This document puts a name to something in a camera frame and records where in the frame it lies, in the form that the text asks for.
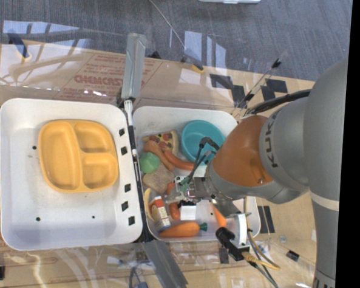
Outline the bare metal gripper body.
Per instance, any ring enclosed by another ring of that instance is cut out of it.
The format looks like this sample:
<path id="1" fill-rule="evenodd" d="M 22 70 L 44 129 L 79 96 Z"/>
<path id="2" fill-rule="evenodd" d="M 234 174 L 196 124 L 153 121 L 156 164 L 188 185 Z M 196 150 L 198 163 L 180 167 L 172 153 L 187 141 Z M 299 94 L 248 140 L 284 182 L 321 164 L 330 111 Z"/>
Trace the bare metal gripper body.
<path id="1" fill-rule="evenodd" d="M 166 195 L 165 202 L 167 204 L 180 201 L 189 201 L 198 203 L 201 200 L 210 200 L 211 194 L 205 188 L 204 177 L 177 176 L 174 179 L 172 190 Z"/>

